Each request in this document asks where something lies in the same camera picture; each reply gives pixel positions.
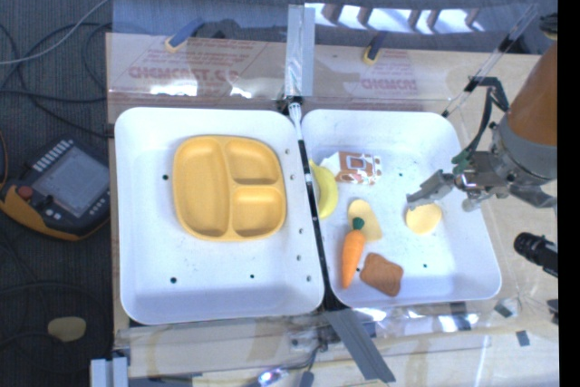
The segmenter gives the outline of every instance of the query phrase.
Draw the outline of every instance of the table surface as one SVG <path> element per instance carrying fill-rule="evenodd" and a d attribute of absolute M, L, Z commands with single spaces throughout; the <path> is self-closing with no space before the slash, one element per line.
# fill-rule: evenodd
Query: table surface
<path fill-rule="evenodd" d="M 337 48 L 338 54 L 343 52 L 343 48 Z M 469 74 L 474 73 L 488 57 L 485 53 L 427 51 L 405 51 L 405 53 L 413 64 L 415 73 L 419 73 L 422 63 L 428 63 L 431 69 L 440 70 L 441 85 L 444 84 L 452 95 L 463 88 Z M 493 74 L 502 81 L 510 102 L 517 95 L 538 58 L 537 55 L 506 54 L 494 67 Z M 159 104 L 160 101 L 155 99 L 154 96 L 149 96 L 146 102 L 150 105 Z M 462 128 L 458 130 L 462 143 L 470 140 L 470 136 L 472 137 L 479 125 L 482 102 L 482 95 L 474 92 L 460 112 L 454 116 L 454 125 Z M 123 110 L 137 104 L 143 104 L 143 100 L 128 99 L 125 102 L 119 98 L 110 100 L 109 123 L 114 123 Z M 486 144 L 488 140 L 484 137 L 480 149 L 484 150 L 484 147 L 488 146 Z M 203 365 L 201 361 L 196 364 L 195 360 L 205 360 L 204 356 L 211 352 L 209 348 L 212 344 L 209 340 L 211 336 L 205 335 L 207 338 L 201 339 L 204 343 L 196 343 L 195 340 L 200 340 L 196 328 L 186 328 L 177 336 L 175 328 L 167 326 L 129 328 L 129 317 L 124 313 L 119 298 L 119 231 L 114 205 L 117 198 L 114 186 L 116 176 L 114 141 L 110 142 L 110 153 L 113 179 L 111 196 L 116 344 L 130 346 L 131 377 L 169 378 L 184 372 L 194 372 L 195 366 L 199 363 Z M 553 181 L 544 186 L 544 191 L 556 195 L 557 182 Z M 443 333 L 422 328 L 416 334 L 391 336 L 387 331 L 385 336 L 375 338 L 374 341 L 393 371 L 398 385 L 449 387 L 559 384 L 558 325 L 553 322 L 546 304 L 546 300 L 558 298 L 557 278 L 548 275 L 539 266 L 529 263 L 513 250 L 515 237 L 524 231 L 545 236 L 557 243 L 554 211 L 533 208 L 516 198 L 492 198 L 484 202 L 482 212 L 494 247 L 504 260 L 501 264 L 504 280 L 509 282 L 513 289 L 507 293 L 507 298 L 503 301 L 506 307 L 513 309 L 512 315 L 506 317 L 493 311 L 486 315 L 487 324 L 475 325 L 470 331 Z M 252 324 L 250 326 L 247 333 L 240 329 L 240 334 L 248 337 L 246 342 L 251 342 L 252 334 L 258 334 L 257 326 Z M 213 334 L 219 338 L 223 329 L 219 327 Z M 203 327 L 200 330 L 207 331 L 208 328 Z M 246 356 L 252 362 L 248 362 L 247 365 L 241 363 L 238 366 L 234 362 L 232 369 L 225 371 L 207 369 L 202 375 L 192 379 L 192 385 L 239 386 L 254 381 L 267 366 L 274 365 L 275 360 L 278 360 L 276 356 L 283 352 L 280 347 L 282 341 L 287 339 L 287 334 L 280 331 L 282 330 L 272 329 L 267 337 L 262 338 L 261 343 L 250 343 L 243 349 L 247 353 L 240 353 L 240 345 L 235 341 L 232 343 L 220 341 L 222 343 L 219 350 L 227 352 L 228 347 L 231 349 L 231 353 L 220 354 L 222 360 L 240 357 L 242 359 Z M 300 358 L 298 355 L 300 353 L 294 353 L 295 360 Z M 298 364 L 290 362 L 288 366 Z M 289 375 L 277 384 L 281 387 L 298 385 L 303 371 L 304 368 L 290 369 Z M 364 380 L 341 343 L 317 355 L 312 373 L 315 378 L 314 385 L 317 386 L 380 384 Z"/>

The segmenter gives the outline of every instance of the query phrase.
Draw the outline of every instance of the beige object on floor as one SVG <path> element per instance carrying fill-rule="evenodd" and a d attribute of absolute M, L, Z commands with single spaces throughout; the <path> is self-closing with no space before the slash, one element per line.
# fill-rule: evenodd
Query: beige object on floor
<path fill-rule="evenodd" d="M 80 339 L 84 336 L 86 330 L 86 321 L 77 316 L 54 318 L 48 324 L 48 334 L 63 342 L 72 342 Z"/>
<path fill-rule="evenodd" d="M 382 237 L 381 225 L 374 215 L 371 205 L 360 198 L 351 202 L 348 206 L 348 224 L 352 224 L 355 218 L 362 218 L 364 221 L 364 227 L 361 232 L 367 242 L 373 242 Z"/>
<path fill-rule="evenodd" d="M 364 259 L 361 280 L 388 296 L 397 296 L 401 291 L 403 269 L 384 256 L 370 253 Z"/>
<path fill-rule="evenodd" d="M 420 205 L 415 209 L 408 208 L 405 214 L 405 223 L 414 233 L 427 234 L 439 224 L 442 216 L 441 207 L 435 203 L 430 203 Z"/>

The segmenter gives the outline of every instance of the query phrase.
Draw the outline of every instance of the black cable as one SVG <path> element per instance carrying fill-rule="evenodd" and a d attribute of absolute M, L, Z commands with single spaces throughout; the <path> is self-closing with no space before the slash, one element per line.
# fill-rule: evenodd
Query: black cable
<path fill-rule="evenodd" d="M 83 295 L 92 301 L 92 303 L 94 304 L 94 307 L 99 311 L 99 313 L 101 314 L 102 320 L 106 323 L 106 326 L 107 326 L 105 329 L 105 333 L 107 334 L 107 336 L 105 337 L 105 343 L 103 344 L 104 346 L 102 347 L 101 351 L 99 351 L 98 353 L 95 354 L 95 356 L 93 358 L 106 358 L 109 354 L 111 347 L 112 347 L 112 331 L 109 330 L 110 326 L 111 326 L 109 313 L 107 312 L 106 308 L 102 305 L 101 301 L 98 298 L 93 296 L 90 292 L 84 290 L 82 287 L 79 287 L 77 285 L 52 282 L 52 281 L 36 281 L 33 283 L 27 283 L 27 284 L 22 284 L 22 285 L 13 285 L 11 287 L 5 287 L 3 289 L 0 289 L 0 296 L 2 296 L 3 298 L 6 298 L 9 295 L 20 294 L 20 293 L 26 292 L 28 290 L 41 290 L 41 291 L 45 292 L 48 289 L 51 289 L 51 290 L 57 291 L 57 292 L 62 292 L 62 291 L 73 292 L 76 294 Z M 38 332 L 38 334 L 41 334 L 44 337 L 50 337 L 51 339 L 53 339 L 53 337 L 50 336 L 48 333 Z M 0 349 L 5 350 L 12 343 L 16 343 L 16 342 L 20 341 L 22 338 L 26 338 L 26 337 L 30 337 L 30 336 L 32 336 L 32 332 L 17 333 L 17 334 L 8 336 L 5 339 L 0 339 Z M 63 343 L 63 346 L 66 348 L 66 350 L 68 350 L 68 346 L 66 346 L 65 343 Z M 87 364 L 83 365 L 81 367 L 77 366 L 77 367 L 68 367 L 68 368 L 58 369 L 53 364 L 51 364 L 50 367 L 46 366 L 42 362 L 40 362 L 37 359 L 34 359 L 32 356 L 30 356 L 28 354 L 26 354 L 24 357 L 34 367 L 36 367 L 42 371 L 53 372 L 53 373 L 58 373 L 58 374 L 73 374 L 73 373 L 84 371 L 87 368 L 89 368 L 89 366 L 90 366 L 90 359 L 89 359 L 89 360 L 87 360 Z"/>
<path fill-rule="evenodd" d="M 492 109 L 492 91 L 493 89 L 491 87 L 486 89 L 486 100 L 483 105 L 483 114 L 481 115 L 481 122 L 479 123 L 478 132 L 471 143 L 465 148 L 465 151 L 468 153 L 467 158 L 470 158 L 471 155 L 473 155 L 473 152 L 477 149 L 479 141 L 481 140 L 481 136 L 489 124 L 489 118 L 491 118 Z"/>
<path fill-rule="evenodd" d="M 12 37 L 12 35 L 9 34 L 9 32 L 6 30 L 5 27 L 3 27 L 2 25 L 0 25 L 2 27 L 2 31 L 4 32 L 4 34 L 6 35 L 6 37 L 8 38 L 8 41 L 10 42 L 10 45 L 13 49 L 13 54 L 16 57 L 20 57 L 20 53 L 18 50 L 18 47 L 15 44 L 15 41 Z M 96 28 L 100 28 L 102 26 L 102 24 L 96 24 L 96 23 L 83 23 L 81 24 L 81 26 L 91 26 L 91 27 L 96 27 Z M 49 33 L 48 35 L 46 35 L 45 37 L 43 37 L 40 41 L 38 41 L 35 45 L 33 45 L 30 50 L 24 55 L 24 57 L 31 55 L 34 50 L 36 48 L 38 48 L 40 45 L 42 45 L 45 41 L 48 41 L 49 39 L 51 39 L 53 36 L 55 36 L 58 33 L 61 33 L 62 31 L 66 31 L 67 29 L 73 28 L 75 27 L 74 24 L 68 24 L 65 26 L 61 26 L 60 28 L 57 28 L 56 30 L 52 31 L 51 33 Z M 15 93 L 15 94 L 23 94 L 23 95 L 27 95 L 33 105 L 44 111 L 45 113 L 49 114 L 50 116 L 52 116 L 53 118 L 55 118 L 56 120 L 63 122 L 65 124 L 68 124 L 70 126 L 73 126 L 74 128 L 90 133 L 93 136 L 99 137 L 101 139 L 107 139 L 107 136 L 104 132 L 97 132 L 97 131 L 93 131 L 89 128 L 85 128 L 84 126 L 75 123 L 73 121 L 67 120 L 66 118 L 64 118 L 63 116 L 55 113 L 54 111 L 52 111 L 51 109 L 45 107 L 44 105 L 42 105 L 39 101 L 37 101 L 37 99 L 46 99 L 46 100 L 52 100 L 52 101 L 58 101 L 58 102 L 69 102 L 69 103 L 95 103 L 95 102 L 104 102 L 106 100 L 106 98 L 103 97 L 99 97 L 99 98 L 93 98 L 93 99 L 71 99 L 71 98 L 67 98 L 67 97 L 58 97 L 58 96 L 48 96 L 45 94 L 40 94 L 40 93 L 35 93 L 30 91 L 30 89 L 28 89 L 28 87 L 26 86 L 26 82 L 24 80 L 24 76 L 22 73 L 22 68 L 23 66 L 26 64 L 26 62 L 21 62 L 18 63 L 16 65 L 14 65 L 6 74 L 6 76 L 4 77 L 3 81 L 0 82 L 0 92 L 1 93 Z M 24 88 L 22 91 L 18 91 L 18 90 L 12 90 L 12 89 L 2 89 L 4 87 L 4 85 L 6 84 L 6 82 L 8 81 L 8 79 L 10 78 L 10 76 L 12 76 L 14 73 L 16 73 L 19 82 L 21 83 L 21 86 Z"/>
<path fill-rule="evenodd" d="M 91 66 L 89 65 L 89 61 L 87 59 L 87 55 L 89 52 L 89 44 L 90 44 L 92 38 L 98 32 L 102 31 L 103 29 L 112 29 L 112 23 L 101 24 L 91 31 L 91 33 L 89 34 L 87 39 L 84 41 L 84 46 L 81 50 L 81 58 L 82 58 L 82 65 L 84 66 L 84 69 L 87 71 L 89 76 L 91 76 L 94 83 L 97 84 L 97 86 L 99 86 L 102 91 L 105 91 L 106 86 L 102 84 L 101 80 L 99 80 L 99 78 L 97 77 L 97 74 L 92 70 Z"/>
<path fill-rule="evenodd" d="M 0 93 L 12 93 L 16 95 L 24 95 L 26 97 L 34 97 L 35 99 L 45 99 L 48 101 L 66 102 L 66 103 L 96 103 L 104 102 L 106 97 L 93 97 L 91 99 L 74 99 L 69 97 L 57 97 L 56 95 L 48 95 L 34 91 L 24 91 L 22 89 L 0 89 Z"/>
<path fill-rule="evenodd" d="M 318 351 L 323 348 L 321 345 L 318 345 L 316 348 L 314 348 L 312 354 L 310 355 L 310 363 L 308 364 L 308 366 L 306 367 L 307 371 L 312 370 L 312 367 L 314 365 L 314 361 L 316 360 L 316 355 L 318 354 Z"/>
<path fill-rule="evenodd" d="M 83 295 L 84 297 L 88 298 L 92 302 L 91 308 L 97 309 L 97 312 L 101 315 L 101 319 L 103 320 L 103 322 L 106 325 L 106 329 L 105 329 L 104 333 L 107 334 L 108 336 L 105 338 L 104 348 L 101 352 L 98 352 L 97 355 L 95 356 L 98 358 L 106 357 L 111 346 L 112 346 L 112 331 L 109 331 L 109 327 L 111 326 L 109 313 L 107 312 L 106 308 L 102 305 L 101 301 L 99 299 L 97 299 L 94 295 L 92 295 L 91 293 L 89 293 L 88 291 L 84 290 L 82 287 L 79 287 L 77 285 L 57 283 L 57 282 L 51 282 L 51 281 L 46 281 L 46 282 L 38 281 L 36 276 L 34 275 L 34 272 L 32 271 L 32 269 L 23 260 L 21 260 L 18 257 L 14 247 L 12 246 L 12 243 L 6 237 L 4 237 L 4 239 L 0 242 L 0 250 L 5 251 L 5 253 L 13 259 L 13 262 L 16 266 L 16 269 L 19 271 L 22 280 L 25 282 L 25 284 L 13 285 L 11 287 L 0 289 L 0 296 L 3 297 L 0 299 L 0 302 L 6 302 L 6 298 L 9 295 L 15 295 L 15 294 L 19 294 L 19 293 L 26 293 L 26 295 L 29 295 L 29 291 L 31 291 L 31 290 L 34 291 L 34 293 L 38 294 L 38 296 L 42 300 L 42 308 L 43 308 L 42 326 L 46 327 L 47 322 L 48 322 L 48 318 L 49 318 L 49 309 L 48 309 L 48 304 L 46 302 L 47 295 L 45 294 L 45 292 L 47 290 L 56 291 L 61 296 L 63 294 L 63 291 L 64 292 L 68 291 L 68 292 L 72 292 L 74 294 Z M 42 338 L 47 338 L 49 340 L 58 341 L 59 345 L 67 352 L 70 359 L 72 359 L 73 355 L 74 355 L 74 353 L 69 350 L 69 346 L 66 345 L 65 342 L 53 337 L 52 335 L 48 334 L 47 332 L 30 331 L 30 330 L 24 329 L 24 326 L 25 326 L 24 319 L 26 318 L 26 316 L 28 314 L 29 306 L 30 306 L 30 302 L 27 299 L 25 311 L 22 312 L 23 320 L 20 321 L 20 324 L 17 325 L 17 327 L 14 331 L 10 331 L 10 334 L 5 335 L 4 339 L 0 339 L 0 352 L 2 352 L 3 350 L 14 345 L 14 347 L 16 348 L 18 353 L 23 358 L 25 358 L 25 360 L 27 362 L 29 362 L 35 368 L 40 369 L 41 371 L 45 371 L 45 372 L 71 375 L 71 374 L 76 374 L 76 373 L 80 373 L 82 371 L 87 370 L 89 368 L 89 365 L 75 367 L 74 369 L 70 368 L 70 367 L 67 367 L 64 369 L 57 369 L 57 368 L 55 368 L 54 364 L 47 366 L 47 365 L 43 364 L 40 360 L 34 358 L 21 345 L 21 342 L 23 341 L 23 339 L 31 338 L 31 337 L 37 335 L 37 336 L 42 337 Z"/>
<path fill-rule="evenodd" d="M 2 132 L 0 131 L 0 188 L 8 179 L 8 150 Z"/>

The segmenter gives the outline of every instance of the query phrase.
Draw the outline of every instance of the white tray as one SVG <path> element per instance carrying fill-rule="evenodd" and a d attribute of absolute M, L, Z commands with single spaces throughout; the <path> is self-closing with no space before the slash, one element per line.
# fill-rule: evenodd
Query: white tray
<path fill-rule="evenodd" d="M 197 135 L 251 137 L 280 160 L 287 211 L 272 236 L 193 237 L 173 206 L 173 155 Z M 295 129 L 273 111 L 134 108 L 115 124 L 121 303 L 142 324 L 305 314 L 324 283 Z"/>
<path fill-rule="evenodd" d="M 411 232 L 404 222 L 406 194 L 437 169 L 450 172 L 451 158 L 461 151 L 449 121 L 427 112 L 333 111 L 308 112 L 302 125 L 309 158 L 320 163 L 338 150 L 382 157 L 383 174 L 373 186 L 339 182 L 339 203 L 321 220 L 324 252 L 334 294 L 355 308 L 487 299 L 501 287 L 501 273 L 488 230 L 479 210 L 465 212 L 465 194 L 454 189 L 438 201 L 441 222 L 428 235 Z M 348 289 L 340 284 L 340 260 L 348 205 L 356 198 L 368 201 L 383 237 L 367 243 L 375 252 L 404 269 L 396 297 L 366 285 L 355 276 Z"/>

